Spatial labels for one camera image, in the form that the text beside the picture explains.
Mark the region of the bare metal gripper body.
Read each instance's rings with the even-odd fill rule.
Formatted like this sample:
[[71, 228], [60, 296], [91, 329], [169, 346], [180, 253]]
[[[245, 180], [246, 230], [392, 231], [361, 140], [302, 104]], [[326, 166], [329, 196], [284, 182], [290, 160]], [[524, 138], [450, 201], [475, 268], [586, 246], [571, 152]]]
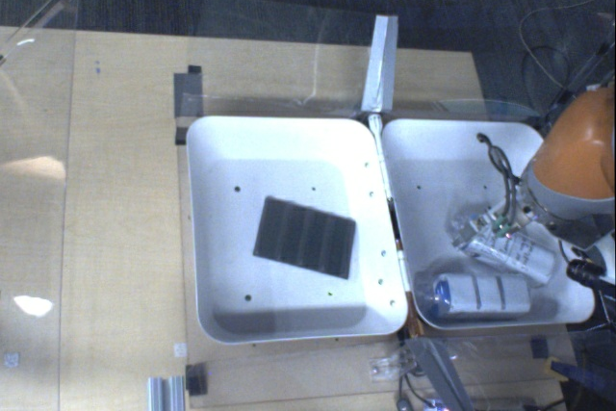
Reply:
[[526, 231], [532, 223], [545, 228], [554, 225], [554, 215], [542, 208], [533, 209], [523, 203], [505, 210], [505, 201], [488, 207], [475, 220], [475, 235], [482, 240], [489, 238], [511, 238], [519, 232]]

